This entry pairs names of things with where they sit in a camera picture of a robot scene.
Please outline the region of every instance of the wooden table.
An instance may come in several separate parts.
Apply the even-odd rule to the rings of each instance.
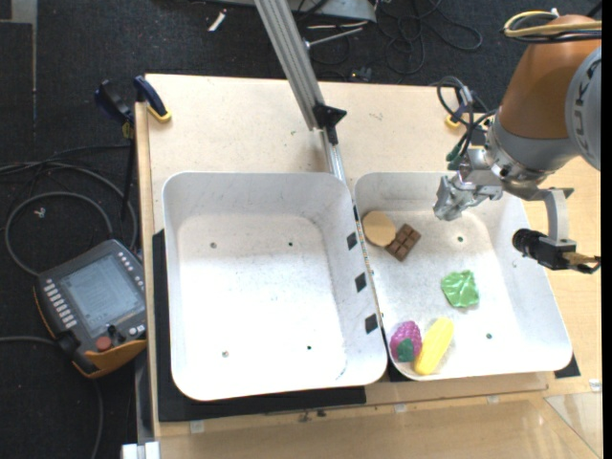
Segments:
[[[392,458],[409,452],[415,457],[597,457],[584,437],[591,444],[602,437],[601,393],[592,391],[593,383],[602,379],[601,272],[548,272],[574,346],[578,377],[556,379],[551,372],[437,382],[382,379],[366,386],[366,405],[159,422],[151,237],[163,228],[164,181],[183,170],[327,168],[319,135],[307,129],[285,80],[147,79],[173,114],[170,122],[160,124],[136,104],[149,398],[152,432],[162,457]],[[320,86],[328,104],[348,111],[338,131],[351,190],[371,171],[446,169],[445,156],[463,131],[445,126],[446,112],[435,89],[331,82]],[[579,251],[601,253],[600,173],[575,159],[546,184],[552,185],[576,190],[568,211],[570,237],[578,241]],[[547,231],[544,205],[526,204],[526,210],[532,229]],[[550,405],[555,400],[569,410],[565,420]],[[595,420],[584,420],[586,416]]]

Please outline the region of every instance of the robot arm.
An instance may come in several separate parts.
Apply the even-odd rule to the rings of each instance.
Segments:
[[[538,29],[572,29],[576,34],[569,35],[584,36],[594,23],[590,17],[565,15]],[[576,253],[576,243],[567,236],[565,199],[573,189],[539,185],[577,155],[601,169],[601,31],[599,38],[538,35],[545,40],[528,46],[521,57],[484,147],[464,147],[454,176],[441,179],[434,213],[450,221],[466,208],[501,198],[504,191],[525,201],[544,201],[548,235],[521,229],[514,246],[551,270],[591,273],[601,259]]]

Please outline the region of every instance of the round beige cookie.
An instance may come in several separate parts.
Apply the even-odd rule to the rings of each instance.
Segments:
[[[395,225],[379,210],[368,212],[361,220],[363,234],[367,241],[379,247],[386,247],[395,239]]]

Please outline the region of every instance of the red button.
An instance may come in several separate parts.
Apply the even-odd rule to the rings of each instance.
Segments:
[[[113,347],[113,341],[110,338],[102,335],[96,340],[96,348],[99,352],[106,352]]]

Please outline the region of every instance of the tray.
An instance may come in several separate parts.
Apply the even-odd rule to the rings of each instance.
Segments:
[[[447,222],[433,214],[440,178],[448,172],[379,172],[355,185],[360,218],[381,210],[397,229],[403,223],[421,239],[398,261],[366,242],[367,256],[387,339],[403,321],[414,320],[422,336],[437,317],[454,322],[454,336],[433,374],[395,362],[412,380],[433,381],[521,372],[553,371],[572,357],[572,345],[545,270],[523,258],[513,234],[529,223],[521,201],[505,194]],[[441,279],[471,270],[480,293],[471,308],[451,306]]]
[[[364,385],[387,365],[350,192],[328,173],[163,189],[171,371],[199,401]]]

